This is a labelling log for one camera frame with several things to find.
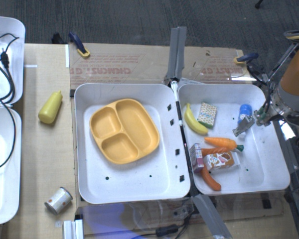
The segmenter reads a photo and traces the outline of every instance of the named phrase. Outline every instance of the yellow banana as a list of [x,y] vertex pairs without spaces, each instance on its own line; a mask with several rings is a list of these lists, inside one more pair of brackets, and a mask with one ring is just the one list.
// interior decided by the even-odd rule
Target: yellow banana
[[186,105],[186,111],[185,111],[184,118],[185,118],[187,125],[192,130],[194,130],[196,133],[198,133],[198,134],[207,134],[208,133],[208,129],[204,125],[199,123],[197,121],[197,119],[195,119],[194,114],[190,109],[190,104]]

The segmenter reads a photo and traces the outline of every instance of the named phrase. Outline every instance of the orange carrot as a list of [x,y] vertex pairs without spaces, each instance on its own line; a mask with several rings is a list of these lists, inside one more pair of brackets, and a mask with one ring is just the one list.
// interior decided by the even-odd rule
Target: orange carrot
[[227,147],[230,150],[238,149],[242,151],[244,149],[243,145],[237,145],[237,143],[229,138],[224,137],[205,137],[205,141],[211,143],[218,147]]
[[221,190],[221,185],[211,177],[210,173],[208,172],[207,168],[204,166],[203,169],[200,170],[200,174],[203,177],[206,184],[215,191]]
[[201,153],[203,154],[203,157],[214,154],[214,153],[223,153],[230,151],[228,147],[217,147],[217,148],[201,148]]

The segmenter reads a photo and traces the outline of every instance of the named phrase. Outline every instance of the white can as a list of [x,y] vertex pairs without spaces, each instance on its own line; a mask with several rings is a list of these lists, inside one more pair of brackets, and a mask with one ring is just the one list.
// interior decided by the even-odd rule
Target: white can
[[54,215],[58,215],[72,199],[71,194],[65,188],[60,187],[44,205]]

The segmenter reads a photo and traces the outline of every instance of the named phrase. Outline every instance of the yellow squeeze bottle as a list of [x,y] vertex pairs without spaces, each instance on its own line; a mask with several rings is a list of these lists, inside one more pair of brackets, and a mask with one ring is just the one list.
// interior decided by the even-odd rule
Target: yellow squeeze bottle
[[53,92],[38,114],[40,121],[46,124],[53,123],[61,106],[61,102],[61,91]]

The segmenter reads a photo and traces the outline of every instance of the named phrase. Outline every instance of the carpeted floor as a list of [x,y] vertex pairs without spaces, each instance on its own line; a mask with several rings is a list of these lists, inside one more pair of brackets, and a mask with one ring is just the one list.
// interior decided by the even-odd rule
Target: carpeted floor
[[170,29],[187,27],[186,46],[231,47],[259,53],[270,71],[299,29],[299,0],[0,0],[0,16],[26,27],[27,43],[64,41],[169,46]]

